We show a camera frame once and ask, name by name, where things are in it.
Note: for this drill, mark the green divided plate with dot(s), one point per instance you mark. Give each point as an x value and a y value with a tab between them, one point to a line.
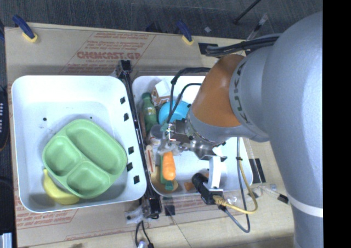
85	156

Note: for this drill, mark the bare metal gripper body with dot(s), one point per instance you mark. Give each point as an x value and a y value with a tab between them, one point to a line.
181	133

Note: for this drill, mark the orange carrot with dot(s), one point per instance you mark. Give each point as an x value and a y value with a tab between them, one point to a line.
168	167

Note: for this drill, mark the brown cardboard board red print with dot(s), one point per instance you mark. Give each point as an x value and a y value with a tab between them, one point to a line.
68	49

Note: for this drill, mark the white and orange carton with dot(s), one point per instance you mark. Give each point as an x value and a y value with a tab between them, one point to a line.
161	90

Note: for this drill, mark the yellow banana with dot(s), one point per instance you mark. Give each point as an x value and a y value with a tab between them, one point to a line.
56	193

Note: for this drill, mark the white and red packet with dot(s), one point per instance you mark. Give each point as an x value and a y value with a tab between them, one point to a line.
150	159

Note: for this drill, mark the small grey can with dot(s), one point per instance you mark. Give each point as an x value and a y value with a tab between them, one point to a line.
155	133

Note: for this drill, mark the small orange cube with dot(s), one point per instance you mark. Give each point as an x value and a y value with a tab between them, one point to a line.
188	186

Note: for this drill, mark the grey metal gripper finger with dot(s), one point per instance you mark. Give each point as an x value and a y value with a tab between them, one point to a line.
164	146
176	150

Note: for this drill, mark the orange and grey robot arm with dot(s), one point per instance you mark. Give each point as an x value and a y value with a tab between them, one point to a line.
274	98

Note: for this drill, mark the white plastic tray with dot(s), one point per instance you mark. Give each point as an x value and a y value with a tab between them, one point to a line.
192	170
68	96

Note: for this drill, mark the black cylinder on white bracket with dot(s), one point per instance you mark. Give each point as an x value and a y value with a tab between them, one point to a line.
214	171

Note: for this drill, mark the green bottle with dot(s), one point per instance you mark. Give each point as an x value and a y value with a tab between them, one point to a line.
149	111

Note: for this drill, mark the brown sausage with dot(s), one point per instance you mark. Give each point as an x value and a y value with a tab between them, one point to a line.
142	127

